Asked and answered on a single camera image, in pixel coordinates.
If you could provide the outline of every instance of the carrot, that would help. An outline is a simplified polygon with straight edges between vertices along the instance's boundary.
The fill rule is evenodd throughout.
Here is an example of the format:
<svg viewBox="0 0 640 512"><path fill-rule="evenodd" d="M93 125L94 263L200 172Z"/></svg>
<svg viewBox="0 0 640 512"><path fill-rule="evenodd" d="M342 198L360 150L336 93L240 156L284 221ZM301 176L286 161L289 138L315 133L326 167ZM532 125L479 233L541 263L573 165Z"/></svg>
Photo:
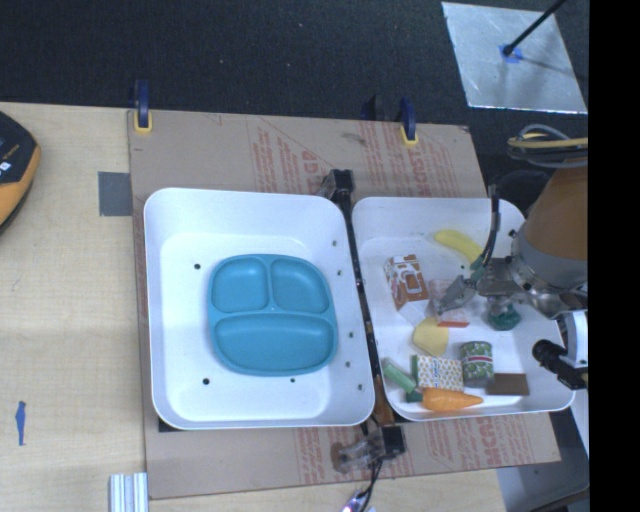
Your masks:
<svg viewBox="0 0 640 512"><path fill-rule="evenodd" d="M455 411L482 402L479 396L451 389L424 388L422 392L422 406L431 411Z"/></svg>

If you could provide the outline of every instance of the table surface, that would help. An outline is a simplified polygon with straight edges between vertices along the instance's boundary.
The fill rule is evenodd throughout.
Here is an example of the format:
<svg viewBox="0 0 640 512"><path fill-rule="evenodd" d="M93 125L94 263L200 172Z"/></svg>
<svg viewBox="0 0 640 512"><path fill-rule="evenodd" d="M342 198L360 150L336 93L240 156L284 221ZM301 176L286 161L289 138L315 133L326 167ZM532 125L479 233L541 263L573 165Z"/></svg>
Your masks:
<svg viewBox="0 0 640 512"><path fill-rule="evenodd" d="M0 111L42 146L29 197L0 237L0 510L106 511L109 476L145 471L132 221L100 216L98 203L98 173L129 172L126 110ZM158 500L149 510L339 510L363 485ZM370 506L504 510L495 470L380 480Z"/></svg>

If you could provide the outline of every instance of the blue plate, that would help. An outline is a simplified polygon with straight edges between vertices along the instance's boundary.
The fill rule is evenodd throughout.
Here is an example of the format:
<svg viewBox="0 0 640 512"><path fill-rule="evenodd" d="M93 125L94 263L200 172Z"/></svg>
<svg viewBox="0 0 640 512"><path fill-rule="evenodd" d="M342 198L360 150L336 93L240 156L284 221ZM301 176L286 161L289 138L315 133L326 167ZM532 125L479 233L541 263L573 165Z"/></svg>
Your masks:
<svg viewBox="0 0 640 512"><path fill-rule="evenodd" d="M300 375L336 353L331 291L301 258L249 254L221 261L209 279L207 307L213 349L233 371Z"/></svg>

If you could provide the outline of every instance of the metal rod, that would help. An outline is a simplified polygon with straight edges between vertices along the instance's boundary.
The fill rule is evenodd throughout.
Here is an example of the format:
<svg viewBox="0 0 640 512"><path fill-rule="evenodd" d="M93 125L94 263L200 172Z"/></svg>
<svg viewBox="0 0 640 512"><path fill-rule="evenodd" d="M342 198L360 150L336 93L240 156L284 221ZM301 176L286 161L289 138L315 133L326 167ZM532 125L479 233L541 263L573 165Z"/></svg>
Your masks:
<svg viewBox="0 0 640 512"><path fill-rule="evenodd" d="M534 21L527 30L525 30L522 34L520 34L511 44L508 44L502 49L502 53L505 57L508 57L513 53L516 46L522 42L522 40L527 37L531 32L533 32L544 20L546 20L549 16L551 16L558 8L565 3L567 0L557 0L555 4L553 4L549 9L547 9L542 16L540 16L536 21Z"/></svg>

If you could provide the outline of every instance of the green can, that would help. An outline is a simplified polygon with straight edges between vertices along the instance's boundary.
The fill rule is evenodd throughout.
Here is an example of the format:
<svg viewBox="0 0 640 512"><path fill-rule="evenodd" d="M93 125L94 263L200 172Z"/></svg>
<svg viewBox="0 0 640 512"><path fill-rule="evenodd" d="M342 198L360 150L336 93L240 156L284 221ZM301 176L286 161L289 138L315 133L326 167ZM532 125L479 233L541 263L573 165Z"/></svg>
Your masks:
<svg viewBox="0 0 640 512"><path fill-rule="evenodd" d="M462 378L470 388L483 388L494 381L493 349L487 341L469 341L460 347Z"/></svg>

